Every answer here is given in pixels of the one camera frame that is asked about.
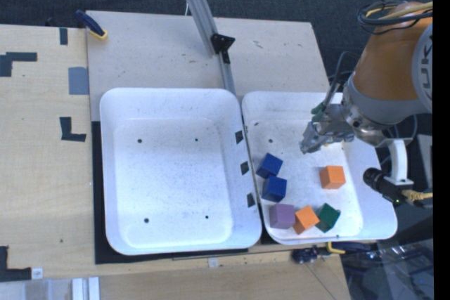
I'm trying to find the white plastic tray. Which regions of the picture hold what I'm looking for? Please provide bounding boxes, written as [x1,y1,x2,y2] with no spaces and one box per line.
[241,91,399,246]
[99,87,263,256]

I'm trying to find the green cube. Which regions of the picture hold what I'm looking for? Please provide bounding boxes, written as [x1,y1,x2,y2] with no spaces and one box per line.
[315,202,342,234]

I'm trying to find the pale wood board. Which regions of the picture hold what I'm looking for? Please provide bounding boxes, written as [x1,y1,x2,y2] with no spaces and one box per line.
[86,10,378,266]

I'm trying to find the blue cube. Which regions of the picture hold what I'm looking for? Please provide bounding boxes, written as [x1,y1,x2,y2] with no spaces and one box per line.
[255,152,284,179]
[261,175,288,203]

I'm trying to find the black cylinder on white bracket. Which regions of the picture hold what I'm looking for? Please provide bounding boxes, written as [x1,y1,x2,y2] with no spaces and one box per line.
[362,138,416,204]

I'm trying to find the orange cube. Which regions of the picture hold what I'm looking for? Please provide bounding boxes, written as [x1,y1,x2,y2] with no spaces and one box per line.
[319,165,347,190]
[292,205,321,235]

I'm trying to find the purple cube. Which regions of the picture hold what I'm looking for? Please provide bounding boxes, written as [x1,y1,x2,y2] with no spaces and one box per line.
[269,203,297,230]

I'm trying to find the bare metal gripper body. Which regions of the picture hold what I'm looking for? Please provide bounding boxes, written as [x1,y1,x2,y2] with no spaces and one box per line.
[314,103,388,148]

